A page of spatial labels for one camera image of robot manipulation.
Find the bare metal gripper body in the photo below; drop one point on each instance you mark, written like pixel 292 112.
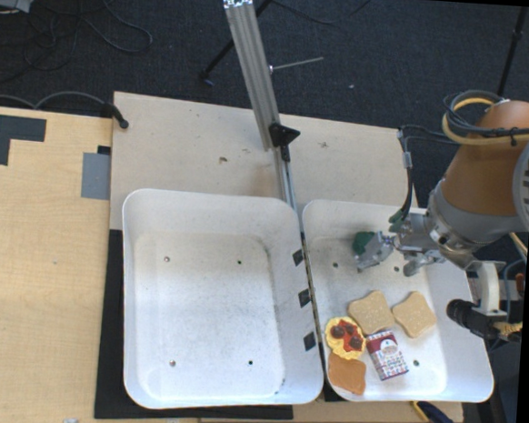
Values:
pixel 419 238

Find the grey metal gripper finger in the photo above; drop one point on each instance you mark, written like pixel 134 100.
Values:
pixel 375 249
pixel 415 265

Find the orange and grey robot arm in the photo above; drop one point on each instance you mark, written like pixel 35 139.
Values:
pixel 481 177

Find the pale bread slice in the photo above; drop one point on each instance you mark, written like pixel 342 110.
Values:
pixel 414 314
pixel 371 312

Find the yellow pizza slice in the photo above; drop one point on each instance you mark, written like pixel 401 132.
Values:
pixel 345 338

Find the red and white carton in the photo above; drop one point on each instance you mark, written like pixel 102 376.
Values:
pixel 387 355

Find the white plastic tray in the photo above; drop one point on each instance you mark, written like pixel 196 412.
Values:
pixel 440 357
pixel 212 302

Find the brown toast slice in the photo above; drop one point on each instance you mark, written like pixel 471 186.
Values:
pixel 347 373

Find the pale flat board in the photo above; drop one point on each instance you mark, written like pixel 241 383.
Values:
pixel 182 154

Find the black cylinder on white bracket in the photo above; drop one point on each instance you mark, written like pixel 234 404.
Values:
pixel 470 317

